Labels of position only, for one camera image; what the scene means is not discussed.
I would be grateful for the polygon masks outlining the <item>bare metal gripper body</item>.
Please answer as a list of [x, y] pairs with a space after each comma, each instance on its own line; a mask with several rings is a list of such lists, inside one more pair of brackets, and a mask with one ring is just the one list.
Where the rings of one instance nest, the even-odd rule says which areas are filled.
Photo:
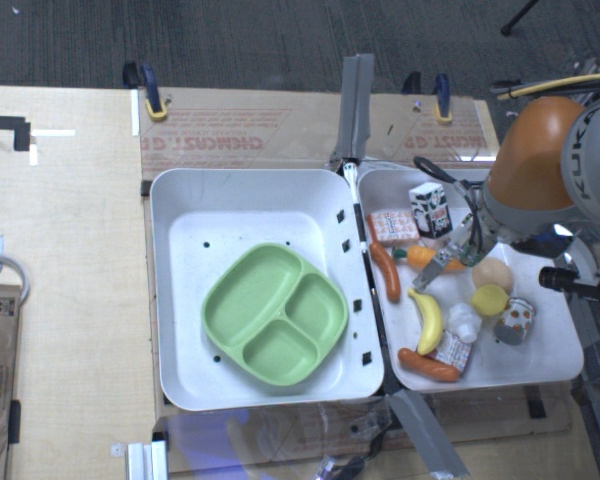
[[559, 234], [552, 226], [535, 235], [524, 235], [501, 225], [486, 213], [469, 213], [442, 248], [442, 263], [456, 260], [460, 264], [478, 264], [498, 244], [508, 245], [522, 254], [554, 259], [566, 252], [574, 241], [573, 235]]

